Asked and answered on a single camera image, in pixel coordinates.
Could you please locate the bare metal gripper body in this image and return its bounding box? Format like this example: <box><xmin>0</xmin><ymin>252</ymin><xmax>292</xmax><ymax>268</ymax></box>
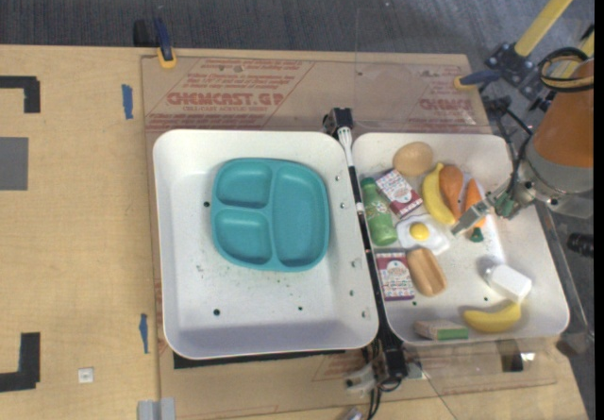
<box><xmin>486</xmin><ymin>175</ymin><xmax>549</xmax><ymax>219</ymax></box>

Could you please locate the orange carrot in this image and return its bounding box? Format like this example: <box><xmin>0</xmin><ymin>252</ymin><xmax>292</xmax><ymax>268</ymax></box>
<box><xmin>461</xmin><ymin>177</ymin><xmax>489</xmax><ymax>244</ymax></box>

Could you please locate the yellow banana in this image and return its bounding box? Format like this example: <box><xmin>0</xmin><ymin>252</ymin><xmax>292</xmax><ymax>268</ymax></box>
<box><xmin>421</xmin><ymin>161</ymin><xmax>458</xmax><ymax>227</ymax></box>
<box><xmin>461</xmin><ymin>299</ymin><xmax>524</xmax><ymax>335</ymax></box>

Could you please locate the white plastic tray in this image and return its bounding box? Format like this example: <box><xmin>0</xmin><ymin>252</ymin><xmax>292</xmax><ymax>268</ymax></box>
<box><xmin>152</xmin><ymin>128</ymin><xmax>380</xmax><ymax>361</ymax></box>
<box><xmin>351</xmin><ymin>131</ymin><xmax>571</xmax><ymax>346</ymax></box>

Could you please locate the white and yellow fried egg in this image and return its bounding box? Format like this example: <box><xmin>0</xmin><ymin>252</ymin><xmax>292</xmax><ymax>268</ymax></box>
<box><xmin>395</xmin><ymin>213</ymin><xmax>451</xmax><ymax>257</ymax></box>

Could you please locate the tan hot dog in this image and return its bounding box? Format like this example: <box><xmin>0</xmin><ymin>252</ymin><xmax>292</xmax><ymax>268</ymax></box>
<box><xmin>405</xmin><ymin>246</ymin><xmax>448</xmax><ymax>298</ymax></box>

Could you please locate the red and white carton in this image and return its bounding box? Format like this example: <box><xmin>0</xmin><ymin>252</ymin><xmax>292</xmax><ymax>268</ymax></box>
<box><xmin>375</xmin><ymin>168</ymin><xmax>425</xmax><ymax>220</ymax></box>
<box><xmin>375</xmin><ymin>251</ymin><xmax>417</xmax><ymax>302</ymax></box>

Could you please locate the white bottle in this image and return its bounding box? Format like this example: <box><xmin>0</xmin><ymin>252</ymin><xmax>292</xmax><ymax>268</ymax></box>
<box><xmin>478</xmin><ymin>256</ymin><xmax>534</xmax><ymax>304</ymax></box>

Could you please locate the tan potato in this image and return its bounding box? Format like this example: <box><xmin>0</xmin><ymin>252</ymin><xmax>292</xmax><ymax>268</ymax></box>
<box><xmin>392</xmin><ymin>141</ymin><xmax>435</xmax><ymax>177</ymax></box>

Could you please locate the green bottle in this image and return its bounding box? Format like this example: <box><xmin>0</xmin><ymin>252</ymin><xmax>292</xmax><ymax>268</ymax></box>
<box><xmin>360</xmin><ymin>176</ymin><xmax>399</xmax><ymax>248</ymax></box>

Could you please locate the thin black and white rod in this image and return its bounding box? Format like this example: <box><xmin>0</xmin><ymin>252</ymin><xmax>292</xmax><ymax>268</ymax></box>
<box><xmin>336</xmin><ymin>125</ymin><xmax>400</xmax><ymax>353</ymax></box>

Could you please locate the tan and green sandwich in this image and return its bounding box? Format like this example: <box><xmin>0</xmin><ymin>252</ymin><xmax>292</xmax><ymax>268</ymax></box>
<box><xmin>413</xmin><ymin>318</ymin><xmax>471</xmax><ymax>343</ymax></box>

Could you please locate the teal divided plate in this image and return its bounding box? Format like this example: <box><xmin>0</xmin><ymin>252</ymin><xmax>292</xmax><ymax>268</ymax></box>
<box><xmin>210</xmin><ymin>157</ymin><xmax>331</xmax><ymax>274</ymax></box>

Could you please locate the brown cardboard board red print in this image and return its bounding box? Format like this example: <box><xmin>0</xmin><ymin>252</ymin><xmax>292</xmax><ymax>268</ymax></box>
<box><xmin>140</xmin><ymin>49</ymin><xmax>561</xmax><ymax>420</ymax></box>

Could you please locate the black cylinder on white bracket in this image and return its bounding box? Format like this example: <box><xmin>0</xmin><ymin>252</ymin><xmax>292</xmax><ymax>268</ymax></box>
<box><xmin>566</xmin><ymin>230</ymin><xmax>595</xmax><ymax>260</ymax></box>

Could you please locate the black block with thin wires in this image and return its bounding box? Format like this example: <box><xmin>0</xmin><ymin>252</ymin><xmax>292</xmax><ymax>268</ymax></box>
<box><xmin>377</xmin><ymin>343</ymin><xmax>410</xmax><ymax>381</ymax></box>
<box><xmin>323</xmin><ymin>107</ymin><xmax>355</xmax><ymax>135</ymax></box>

